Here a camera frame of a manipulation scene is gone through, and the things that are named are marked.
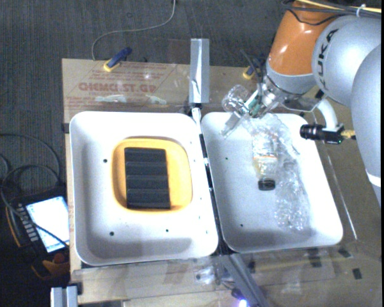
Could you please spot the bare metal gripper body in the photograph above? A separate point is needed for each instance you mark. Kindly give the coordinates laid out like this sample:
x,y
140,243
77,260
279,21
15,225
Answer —
x,y
264,101

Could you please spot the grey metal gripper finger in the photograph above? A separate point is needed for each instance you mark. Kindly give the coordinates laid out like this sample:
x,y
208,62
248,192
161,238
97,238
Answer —
x,y
233,125
236,98

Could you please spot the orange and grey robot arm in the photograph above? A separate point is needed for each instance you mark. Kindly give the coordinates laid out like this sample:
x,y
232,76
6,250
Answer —
x,y
342,53

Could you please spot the crumpled clear plastic bottle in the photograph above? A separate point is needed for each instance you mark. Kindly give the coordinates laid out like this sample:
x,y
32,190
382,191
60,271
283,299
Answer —
x,y
292,200
281,133

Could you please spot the clear bottle with black cap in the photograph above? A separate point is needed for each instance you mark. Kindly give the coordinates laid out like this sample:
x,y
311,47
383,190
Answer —
x,y
265,162

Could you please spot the white plastic tray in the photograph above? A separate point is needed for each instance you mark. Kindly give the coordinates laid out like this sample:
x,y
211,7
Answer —
x,y
92,177
236,197

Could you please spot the black ribbed rectangular block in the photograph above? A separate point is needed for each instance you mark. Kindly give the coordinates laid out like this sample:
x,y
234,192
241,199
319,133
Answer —
x,y
147,177

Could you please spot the brown cardboard board red print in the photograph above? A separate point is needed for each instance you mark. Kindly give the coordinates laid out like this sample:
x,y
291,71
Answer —
x,y
115,88

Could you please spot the yellow plate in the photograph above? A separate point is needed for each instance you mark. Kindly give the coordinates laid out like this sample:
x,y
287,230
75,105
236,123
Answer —
x,y
119,174

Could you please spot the black cylinder on white bracket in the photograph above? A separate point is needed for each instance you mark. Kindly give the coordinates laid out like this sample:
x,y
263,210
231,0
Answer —
x,y
320,132

